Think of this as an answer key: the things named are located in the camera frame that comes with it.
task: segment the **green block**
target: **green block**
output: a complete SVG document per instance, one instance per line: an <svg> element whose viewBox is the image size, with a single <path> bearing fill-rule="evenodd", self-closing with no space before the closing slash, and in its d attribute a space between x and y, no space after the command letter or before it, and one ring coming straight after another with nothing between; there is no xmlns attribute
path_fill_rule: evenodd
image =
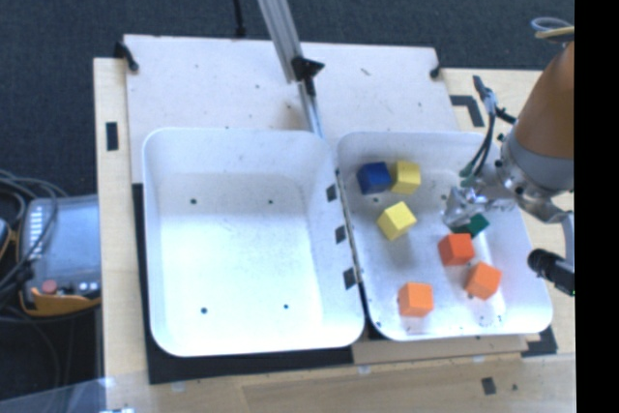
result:
<svg viewBox="0 0 619 413"><path fill-rule="evenodd" d="M471 218L468 224L453 227L452 232L455 232L456 234L468 232L471 235L471 238L474 238L489 225L490 222L488 222L482 214L477 214Z"/></svg>

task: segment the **blue block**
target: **blue block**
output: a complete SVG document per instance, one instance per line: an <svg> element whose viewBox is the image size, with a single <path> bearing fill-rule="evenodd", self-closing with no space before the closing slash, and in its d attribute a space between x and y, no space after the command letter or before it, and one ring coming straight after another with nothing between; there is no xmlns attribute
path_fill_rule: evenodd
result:
<svg viewBox="0 0 619 413"><path fill-rule="evenodd" d="M357 181L361 193L373 194L383 192L391 187L392 179L387 164L384 162L366 163L357 171Z"/></svg>

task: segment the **wooden table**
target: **wooden table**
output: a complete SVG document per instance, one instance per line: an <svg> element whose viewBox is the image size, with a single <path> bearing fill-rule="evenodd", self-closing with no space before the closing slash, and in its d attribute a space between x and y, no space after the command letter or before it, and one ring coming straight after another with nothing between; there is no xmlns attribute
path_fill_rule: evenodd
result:
<svg viewBox="0 0 619 413"><path fill-rule="evenodd" d="M126 74L124 60L94 61L108 408L128 406L137 413L575 410L575 304L551 284L554 354L522 357L539 335L441 339L414 347L359 342L351 366L150 385L135 250ZM472 97L483 109L474 95L473 74L494 90L501 106L517 114L540 73L442 69L436 84L444 84L452 96ZM485 131L473 126L466 106L454 106L453 112L461 130ZM112 150L108 123L116 123L118 131ZM507 129L497 123L495 132ZM574 208L571 194L556 203ZM535 247L563 254L560 226L530 217L525 222Z"/></svg>

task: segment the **yellow block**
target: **yellow block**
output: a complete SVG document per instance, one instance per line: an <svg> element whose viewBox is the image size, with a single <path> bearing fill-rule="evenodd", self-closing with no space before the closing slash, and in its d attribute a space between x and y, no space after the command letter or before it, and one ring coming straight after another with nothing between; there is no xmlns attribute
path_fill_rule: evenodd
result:
<svg viewBox="0 0 619 413"><path fill-rule="evenodd" d="M392 192L411 194L422 184L422 173L418 163L397 161L392 174Z"/></svg>
<svg viewBox="0 0 619 413"><path fill-rule="evenodd" d="M417 219L403 201L386 208L376 221L389 241L404 234L415 222Z"/></svg>

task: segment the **brown cylinder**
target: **brown cylinder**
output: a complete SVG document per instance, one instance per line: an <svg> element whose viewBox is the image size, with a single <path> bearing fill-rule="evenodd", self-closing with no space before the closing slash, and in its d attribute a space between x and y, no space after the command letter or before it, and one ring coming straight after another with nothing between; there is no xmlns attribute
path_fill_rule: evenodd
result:
<svg viewBox="0 0 619 413"><path fill-rule="evenodd" d="M518 143L536 154L574 158L574 42L544 69L518 116Z"/></svg>

